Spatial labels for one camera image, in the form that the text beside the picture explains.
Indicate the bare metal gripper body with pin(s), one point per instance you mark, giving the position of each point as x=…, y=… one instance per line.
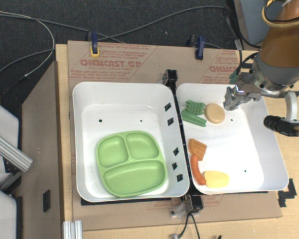
x=249, y=88

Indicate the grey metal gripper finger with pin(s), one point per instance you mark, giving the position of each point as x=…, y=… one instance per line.
x=241, y=100
x=228, y=101

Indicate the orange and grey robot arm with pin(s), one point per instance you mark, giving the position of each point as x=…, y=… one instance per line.
x=282, y=46

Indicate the beige round biscuit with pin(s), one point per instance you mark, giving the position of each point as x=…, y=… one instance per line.
x=214, y=113

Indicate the green bumpy pea pod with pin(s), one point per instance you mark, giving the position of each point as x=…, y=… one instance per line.
x=194, y=106

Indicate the green smooth bean pods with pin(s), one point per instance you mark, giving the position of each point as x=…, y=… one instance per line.
x=193, y=118

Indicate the white plastic tray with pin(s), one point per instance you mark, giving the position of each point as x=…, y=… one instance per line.
x=129, y=98
x=234, y=148

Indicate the thin black rod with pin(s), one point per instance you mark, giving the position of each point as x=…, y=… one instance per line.
x=182, y=131

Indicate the orange waffle piece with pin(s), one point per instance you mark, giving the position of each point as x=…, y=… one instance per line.
x=197, y=148

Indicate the orange sausage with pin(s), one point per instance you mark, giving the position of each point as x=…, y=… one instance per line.
x=196, y=169

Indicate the yellow bread slice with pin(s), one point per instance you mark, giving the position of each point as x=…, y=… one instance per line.
x=216, y=179

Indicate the brown cardboard board red print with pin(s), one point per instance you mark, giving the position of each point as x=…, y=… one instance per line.
x=119, y=63

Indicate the green divided plate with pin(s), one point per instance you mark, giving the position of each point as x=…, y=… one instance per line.
x=132, y=175

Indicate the black cylinder on white bracket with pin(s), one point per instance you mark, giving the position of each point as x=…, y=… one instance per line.
x=281, y=126

